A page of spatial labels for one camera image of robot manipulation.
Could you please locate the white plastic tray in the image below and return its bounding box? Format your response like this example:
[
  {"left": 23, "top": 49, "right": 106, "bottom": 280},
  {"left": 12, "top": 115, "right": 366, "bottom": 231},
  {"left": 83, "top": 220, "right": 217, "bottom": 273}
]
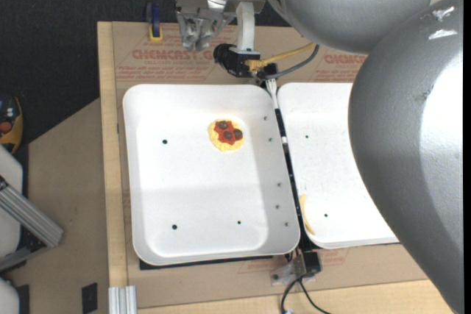
[
  {"left": 275, "top": 82, "right": 400, "bottom": 250},
  {"left": 121, "top": 83, "right": 302, "bottom": 267}
]

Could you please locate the black cylinder on white bracket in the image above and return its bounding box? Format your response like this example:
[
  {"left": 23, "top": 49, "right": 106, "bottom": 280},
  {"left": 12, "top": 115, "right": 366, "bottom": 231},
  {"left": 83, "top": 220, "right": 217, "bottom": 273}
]
[{"left": 213, "top": 1, "right": 277, "bottom": 80}]

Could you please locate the brown cardboard board, red print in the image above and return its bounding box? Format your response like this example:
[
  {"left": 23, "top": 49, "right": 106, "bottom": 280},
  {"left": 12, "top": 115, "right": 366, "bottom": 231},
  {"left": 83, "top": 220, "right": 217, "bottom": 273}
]
[{"left": 97, "top": 21, "right": 439, "bottom": 310}]

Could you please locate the black block with thin wires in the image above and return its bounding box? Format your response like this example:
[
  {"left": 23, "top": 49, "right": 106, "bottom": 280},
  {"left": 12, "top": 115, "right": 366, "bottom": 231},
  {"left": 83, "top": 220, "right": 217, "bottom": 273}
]
[{"left": 300, "top": 251, "right": 323, "bottom": 276}]

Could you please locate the yellow and red toy pizza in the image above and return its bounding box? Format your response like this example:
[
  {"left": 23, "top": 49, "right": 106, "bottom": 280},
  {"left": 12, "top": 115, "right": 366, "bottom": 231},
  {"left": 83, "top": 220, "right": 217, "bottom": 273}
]
[{"left": 207, "top": 118, "right": 246, "bottom": 153}]

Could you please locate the thin black and white rod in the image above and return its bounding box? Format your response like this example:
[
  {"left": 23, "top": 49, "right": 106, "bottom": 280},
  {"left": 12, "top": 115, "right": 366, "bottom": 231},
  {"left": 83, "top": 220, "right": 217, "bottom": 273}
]
[{"left": 263, "top": 78, "right": 305, "bottom": 253}]

